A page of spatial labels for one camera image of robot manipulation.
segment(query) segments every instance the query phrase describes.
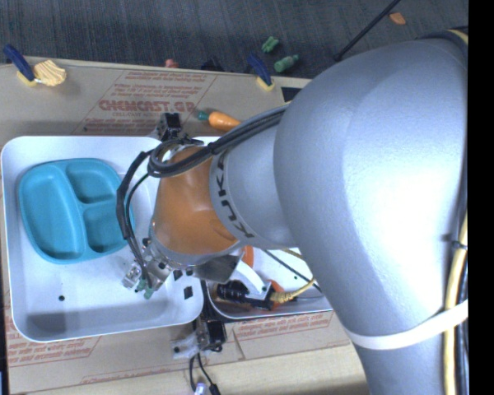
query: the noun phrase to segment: blue brush handle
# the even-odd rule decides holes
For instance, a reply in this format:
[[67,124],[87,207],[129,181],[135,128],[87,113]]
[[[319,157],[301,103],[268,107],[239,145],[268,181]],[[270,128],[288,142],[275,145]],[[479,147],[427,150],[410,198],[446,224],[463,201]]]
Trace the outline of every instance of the blue brush handle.
[[7,58],[9,58],[13,62],[20,73],[26,77],[28,81],[35,80],[35,74],[31,70],[30,64],[26,61],[24,56],[22,56],[22,54],[20,54],[20,52],[15,49],[15,47],[7,44],[3,48],[3,52],[6,54]]

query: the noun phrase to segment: white band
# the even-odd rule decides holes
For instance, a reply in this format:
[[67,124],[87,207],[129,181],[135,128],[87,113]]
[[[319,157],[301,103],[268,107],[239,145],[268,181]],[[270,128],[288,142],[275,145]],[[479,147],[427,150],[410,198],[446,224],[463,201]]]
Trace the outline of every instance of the white band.
[[457,304],[451,309],[445,310],[436,316],[432,316],[426,322],[409,329],[405,332],[395,333],[394,335],[384,335],[381,337],[365,337],[351,331],[346,331],[352,342],[358,346],[370,350],[395,350],[405,346],[412,346],[421,341],[451,329],[462,323],[468,318],[468,299],[463,303]]

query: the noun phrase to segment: cardboard box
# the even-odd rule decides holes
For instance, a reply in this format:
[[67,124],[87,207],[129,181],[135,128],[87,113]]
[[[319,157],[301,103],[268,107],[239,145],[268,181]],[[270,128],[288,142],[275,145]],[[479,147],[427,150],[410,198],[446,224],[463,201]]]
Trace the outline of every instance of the cardboard box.
[[[43,61],[28,60],[31,64]],[[198,111],[219,110],[240,120],[247,119],[284,104],[283,88],[296,92],[308,82],[275,77],[275,88],[267,92],[252,75],[54,61],[68,74],[67,80],[56,87],[28,87],[18,80],[14,66],[0,64],[0,151],[19,136],[146,136],[154,133],[165,111],[179,113],[185,132],[192,136],[219,136],[222,132],[197,120]],[[96,386],[96,393],[127,390],[128,385],[135,392],[143,382],[142,392],[148,393],[150,385],[157,384],[158,379],[168,384],[154,393],[190,393],[188,360],[174,360],[170,348],[170,342],[192,332],[190,324],[50,343],[29,341],[16,330],[9,294],[1,185],[0,171],[0,235],[11,394],[45,390],[58,393],[59,388],[74,391],[93,383],[100,385]],[[277,372],[264,365],[270,358],[284,356],[287,360],[282,364],[287,361],[295,369],[307,369],[300,357],[293,356],[309,353],[304,357],[308,365],[323,370],[318,376],[324,380],[317,382],[317,388],[325,382],[331,389],[337,386],[366,393],[362,392],[366,384],[357,355],[333,311],[228,323],[226,331],[228,341],[222,353],[205,359],[225,382],[231,376],[230,367],[241,361],[245,362],[241,366],[243,371],[257,370],[260,375],[267,372],[267,376],[274,377],[271,383],[258,385],[271,388],[272,384],[279,384],[293,393],[286,382],[297,384],[300,376],[286,377],[290,369]],[[332,370],[332,365],[322,364],[326,366],[323,369],[315,363],[317,357],[325,363],[324,357],[315,354],[318,350],[337,360],[336,370]],[[230,386],[225,386],[228,393],[249,393],[248,388],[259,393],[249,373],[241,382],[238,379],[236,375]],[[113,386],[113,382],[122,383]]]

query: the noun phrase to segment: white sink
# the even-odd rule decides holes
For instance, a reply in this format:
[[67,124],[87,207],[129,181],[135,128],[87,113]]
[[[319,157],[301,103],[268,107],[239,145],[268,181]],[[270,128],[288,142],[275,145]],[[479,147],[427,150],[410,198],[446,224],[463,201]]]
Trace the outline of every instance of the white sink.
[[[17,187],[35,165],[55,160],[95,158],[123,178],[141,151],[157,146],[151,137],[18,137],[2,149],[7,258],[12,318],[18,331],[35,342],[54,342],[188,323],[203,308],[196,278],[173,276],[149,300],[123,286],[133,262],[126,246],[112,254],[78,263],[57,264],[40,256],[21,219]],[[146,161],[133,183],[146,173]],[[144,180],[132,199],[135,233],[147,237],[158,179]],[[192,287],[192,296],[184,289]]]

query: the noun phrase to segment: blue container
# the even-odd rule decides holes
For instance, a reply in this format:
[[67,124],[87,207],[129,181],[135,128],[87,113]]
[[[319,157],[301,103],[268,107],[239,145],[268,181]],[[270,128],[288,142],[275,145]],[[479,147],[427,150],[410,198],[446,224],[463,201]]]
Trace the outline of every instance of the blue container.
[[120,183],[116,171],[97,159],[59,160],[29,169],[19,183],[18,200],[36,252],[65,264],[127,245],[116,216]]

